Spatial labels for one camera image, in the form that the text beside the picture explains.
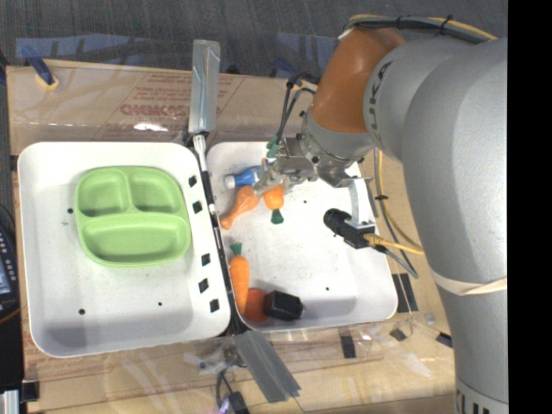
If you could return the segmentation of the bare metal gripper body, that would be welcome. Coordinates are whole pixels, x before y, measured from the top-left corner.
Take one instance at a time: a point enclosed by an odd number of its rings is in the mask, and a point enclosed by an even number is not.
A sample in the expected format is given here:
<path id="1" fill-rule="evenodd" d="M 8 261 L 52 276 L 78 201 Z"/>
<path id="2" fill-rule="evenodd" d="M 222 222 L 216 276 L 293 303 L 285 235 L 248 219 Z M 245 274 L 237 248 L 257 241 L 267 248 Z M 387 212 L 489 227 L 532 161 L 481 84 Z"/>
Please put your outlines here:
<path id="1" fill-rule="evenodd" d="M 352 176 L 346 170 L 352 160 L 343 159 L 318 146 L 307 136 L 284 138 L 277 147 L 273 168 L 292 184 L 321 180 L 332 187 L 348 187 Z"/>

